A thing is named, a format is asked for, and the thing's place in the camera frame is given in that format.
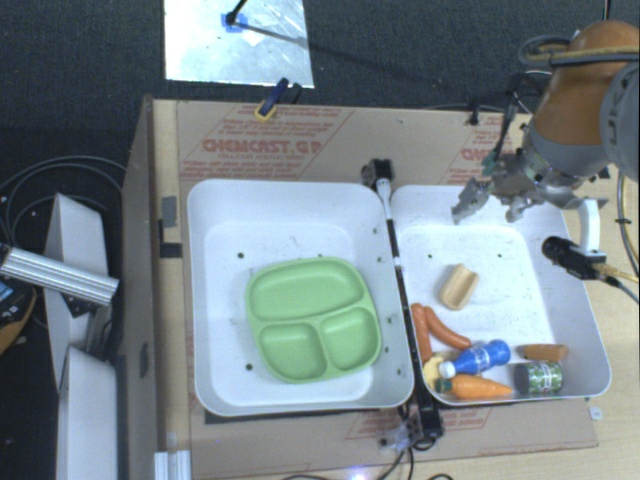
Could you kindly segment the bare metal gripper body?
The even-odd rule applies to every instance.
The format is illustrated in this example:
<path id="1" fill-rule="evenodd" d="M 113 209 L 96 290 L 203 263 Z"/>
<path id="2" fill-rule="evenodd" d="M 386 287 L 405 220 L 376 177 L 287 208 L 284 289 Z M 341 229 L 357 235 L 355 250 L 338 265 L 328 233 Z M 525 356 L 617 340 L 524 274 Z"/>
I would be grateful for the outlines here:
<path id="1" fill-rule="evenodd" d="M 492 194 L 510 207 L 550 203 L 564 208 L 582 184 L 582 177 L 565 174 L 526 151 L 502 156 L 491 176 Z"/>

